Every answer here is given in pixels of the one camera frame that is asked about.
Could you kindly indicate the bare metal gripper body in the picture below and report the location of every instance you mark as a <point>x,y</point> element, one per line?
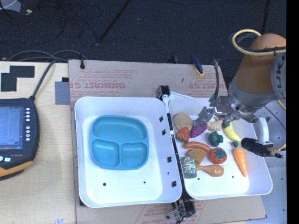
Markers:
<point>227,109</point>

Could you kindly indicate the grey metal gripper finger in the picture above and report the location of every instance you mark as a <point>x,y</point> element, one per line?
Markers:
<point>226,123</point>
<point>203,116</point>

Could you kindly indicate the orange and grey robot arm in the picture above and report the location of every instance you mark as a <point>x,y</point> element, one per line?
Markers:
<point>255,64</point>

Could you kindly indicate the beige croissant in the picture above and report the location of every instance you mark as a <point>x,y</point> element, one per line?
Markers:
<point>215,125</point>

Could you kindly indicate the yellow banana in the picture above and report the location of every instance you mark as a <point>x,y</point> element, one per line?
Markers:
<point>231,134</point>

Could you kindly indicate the purple grapes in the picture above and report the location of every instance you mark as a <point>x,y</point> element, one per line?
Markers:
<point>198,130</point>

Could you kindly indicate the green broccoli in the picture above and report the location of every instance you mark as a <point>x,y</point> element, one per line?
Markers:
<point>215,139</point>

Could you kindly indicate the tan round biscuit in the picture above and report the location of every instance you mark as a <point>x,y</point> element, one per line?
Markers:
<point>182,121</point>

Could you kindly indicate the red strawberry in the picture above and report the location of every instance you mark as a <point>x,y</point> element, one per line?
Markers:
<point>183,134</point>

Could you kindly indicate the orange sausage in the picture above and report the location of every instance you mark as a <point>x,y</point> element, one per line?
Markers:
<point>196,145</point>

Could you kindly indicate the red tomato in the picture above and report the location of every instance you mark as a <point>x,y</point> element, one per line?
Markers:
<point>218,156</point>

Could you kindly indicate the orange carrot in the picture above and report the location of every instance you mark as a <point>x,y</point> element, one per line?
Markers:
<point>240,158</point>

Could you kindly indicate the brown waffle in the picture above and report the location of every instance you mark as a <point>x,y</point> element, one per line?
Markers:
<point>197,155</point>

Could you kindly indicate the thin black and white rod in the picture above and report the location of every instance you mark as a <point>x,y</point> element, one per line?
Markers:
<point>175,146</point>

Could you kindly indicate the brown chicken drumstick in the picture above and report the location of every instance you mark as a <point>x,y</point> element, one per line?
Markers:
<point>213,170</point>

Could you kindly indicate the green pea can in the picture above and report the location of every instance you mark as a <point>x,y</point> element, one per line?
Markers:
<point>188,167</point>

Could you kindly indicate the white plastic tray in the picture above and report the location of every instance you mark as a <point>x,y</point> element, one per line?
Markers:
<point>222,185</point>
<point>130,185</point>

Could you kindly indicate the brown cardboard board red print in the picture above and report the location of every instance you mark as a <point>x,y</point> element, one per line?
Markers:
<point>130,80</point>

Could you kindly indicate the blue divided plate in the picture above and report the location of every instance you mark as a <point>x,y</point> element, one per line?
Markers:
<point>119,141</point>

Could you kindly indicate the black cylinder on white bracket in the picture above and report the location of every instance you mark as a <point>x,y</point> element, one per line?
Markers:
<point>255,146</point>

